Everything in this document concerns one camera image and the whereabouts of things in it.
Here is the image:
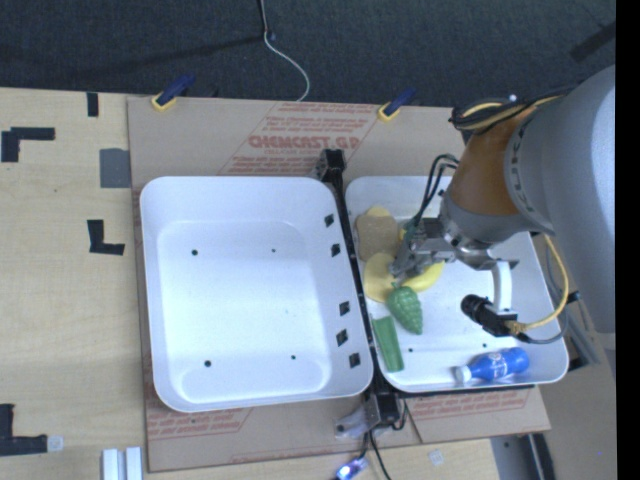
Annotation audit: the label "green stick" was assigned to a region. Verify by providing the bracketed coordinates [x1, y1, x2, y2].
[371, 315, 406, 373]

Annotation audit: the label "green grapes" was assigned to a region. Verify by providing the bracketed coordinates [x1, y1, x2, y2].
[385, 284, 425, 336]

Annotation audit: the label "tan bread slice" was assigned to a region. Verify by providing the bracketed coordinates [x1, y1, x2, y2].
[355, 214, 402, 263]

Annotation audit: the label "black block with thin wires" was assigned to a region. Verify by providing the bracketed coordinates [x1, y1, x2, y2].
[313, 148, 348, 185]
[363, 389, 407, 430]

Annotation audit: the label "blue bottle white cap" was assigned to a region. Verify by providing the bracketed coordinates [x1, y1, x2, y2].
[453, 346, 531, 386]

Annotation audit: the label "black cylinder on white bracket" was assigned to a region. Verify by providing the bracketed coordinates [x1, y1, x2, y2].
[460, 259, 520, 339]

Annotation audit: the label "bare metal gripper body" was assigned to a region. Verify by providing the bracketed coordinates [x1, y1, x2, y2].
[404, 217, 495, 271]

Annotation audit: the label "brown cardboard board red print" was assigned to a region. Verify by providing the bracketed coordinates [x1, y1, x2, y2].
[125, 96, 552, 474]

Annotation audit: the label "white plastic tray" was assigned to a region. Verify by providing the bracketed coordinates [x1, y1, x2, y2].
[138, 174, 376, 414]
[344, 174, 571, 395]

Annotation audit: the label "yellow banana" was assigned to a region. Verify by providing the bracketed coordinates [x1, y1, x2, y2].
[401, 261, 447, 294]

